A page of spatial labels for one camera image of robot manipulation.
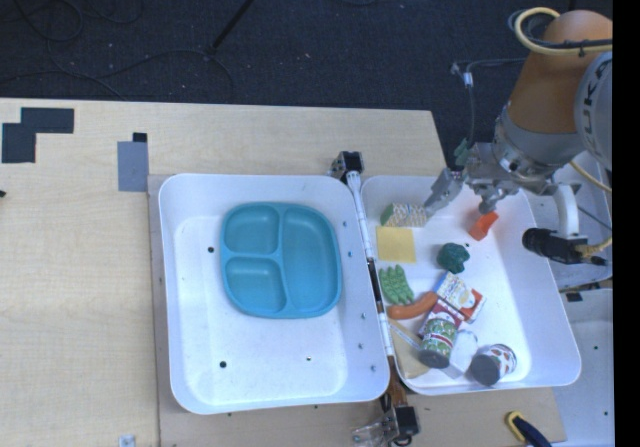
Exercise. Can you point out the yellow cheese slice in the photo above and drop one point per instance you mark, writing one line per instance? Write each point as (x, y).
(396, 245)

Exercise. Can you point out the pale yellow wedge slice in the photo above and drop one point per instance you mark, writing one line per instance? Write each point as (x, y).
(407, 355)

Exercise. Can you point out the white and red carton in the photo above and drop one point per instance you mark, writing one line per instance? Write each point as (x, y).
(462, 295)

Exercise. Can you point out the blue divided plate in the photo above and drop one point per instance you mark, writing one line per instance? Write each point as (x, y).
(305, 260)

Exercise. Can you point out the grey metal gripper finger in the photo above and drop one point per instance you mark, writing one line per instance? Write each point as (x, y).
(491, 200)
(442, 190)

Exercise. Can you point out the orange carrot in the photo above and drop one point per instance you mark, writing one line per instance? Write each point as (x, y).
(482, 227)

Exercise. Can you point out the red and green can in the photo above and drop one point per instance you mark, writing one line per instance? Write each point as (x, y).
(440, 335)

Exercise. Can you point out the green pea pods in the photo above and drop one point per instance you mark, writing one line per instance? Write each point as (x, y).
(395, 285)

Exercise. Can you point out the black cylinder on white bracket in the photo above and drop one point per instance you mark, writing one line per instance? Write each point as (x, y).
(550, 243)

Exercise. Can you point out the green broccoli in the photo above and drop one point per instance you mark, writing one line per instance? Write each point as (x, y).
(452, 257)

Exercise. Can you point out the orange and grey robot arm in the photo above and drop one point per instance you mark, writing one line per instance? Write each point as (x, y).
(545, 85)

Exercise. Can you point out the white plastic tray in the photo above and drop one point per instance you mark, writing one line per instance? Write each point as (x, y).
(520, 295)
(270, 360)

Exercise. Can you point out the orange sausage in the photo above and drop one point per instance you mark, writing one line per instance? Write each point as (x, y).
(412, 309)

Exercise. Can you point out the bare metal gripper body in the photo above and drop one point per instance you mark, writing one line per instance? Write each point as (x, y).
(487, 165)

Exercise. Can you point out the white and red can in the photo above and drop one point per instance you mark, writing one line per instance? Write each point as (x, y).
(495, 365)

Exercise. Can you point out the thin black and white rod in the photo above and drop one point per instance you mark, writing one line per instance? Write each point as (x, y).
(369, 250)

